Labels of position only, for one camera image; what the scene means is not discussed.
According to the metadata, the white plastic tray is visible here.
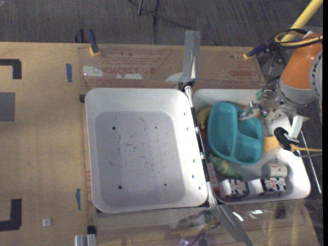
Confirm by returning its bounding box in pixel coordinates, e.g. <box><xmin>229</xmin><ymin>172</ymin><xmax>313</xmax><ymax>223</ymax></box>
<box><xmin>84</xmin><ymin>87</ymin><xmax>209</xmax><ymax>214</ymax></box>
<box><xmin>192</xmin><ymin>88</ymin><xmax>312</xmax><ymax>206</ymax></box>

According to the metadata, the green corn cob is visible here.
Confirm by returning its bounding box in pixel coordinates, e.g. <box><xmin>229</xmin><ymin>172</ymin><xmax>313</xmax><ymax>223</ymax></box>
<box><xmin>207</xmin><ymin>153</ymin><xmax>243</xmax><ymax>179</ymax></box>

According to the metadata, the yellow waffle biscuit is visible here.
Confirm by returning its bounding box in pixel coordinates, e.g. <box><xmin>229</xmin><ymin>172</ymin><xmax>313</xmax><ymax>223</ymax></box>
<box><xmin>263</xmin><ymin>135</ymin><xmax>280</xmax><ymax>153</ymax></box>

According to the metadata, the brown cardboard board red print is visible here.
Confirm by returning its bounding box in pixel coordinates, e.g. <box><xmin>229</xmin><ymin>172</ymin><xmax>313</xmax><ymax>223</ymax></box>
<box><xmin>77</xmin><ymin>44</ymin><xmax>266</xmax><ymax>232</ymax></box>

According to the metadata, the blue divided plate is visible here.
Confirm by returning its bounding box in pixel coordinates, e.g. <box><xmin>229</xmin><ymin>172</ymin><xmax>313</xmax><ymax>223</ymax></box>
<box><xmin>207</xmin><ymin>100</ymin><xmax>264</xmax><ymax>166</ymax></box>

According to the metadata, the yellow banana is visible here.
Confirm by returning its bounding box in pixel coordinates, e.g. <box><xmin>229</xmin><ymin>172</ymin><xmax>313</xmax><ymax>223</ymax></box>
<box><xmin>196</xmin><ymin>106</ymin><xmax>213</xmax><ymax>130</ymax></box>

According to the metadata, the red and white packet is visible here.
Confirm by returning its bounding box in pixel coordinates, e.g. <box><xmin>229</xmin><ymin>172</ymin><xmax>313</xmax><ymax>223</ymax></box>
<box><xmin>207</xmin><ymin>162</ymin><xmax>220</xmax><ymax>192</ymax></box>

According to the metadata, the cow print milk carton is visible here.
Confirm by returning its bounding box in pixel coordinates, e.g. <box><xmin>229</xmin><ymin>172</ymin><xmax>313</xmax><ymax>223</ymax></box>
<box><xmin>247</xmin><ymin>176</ymin><xmax>288</xmax><ymax>197</ymax></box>
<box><xmin>218</xmin><ymin>178</ymin><xmax>250</xmax><ymax>199</ymax></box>

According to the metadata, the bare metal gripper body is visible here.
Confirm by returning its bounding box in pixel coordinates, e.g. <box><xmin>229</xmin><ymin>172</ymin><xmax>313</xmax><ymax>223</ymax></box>
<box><xmin>258</xmin><ymin>89</ymin><xmax>285</xmax><ymax>117</ymax></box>

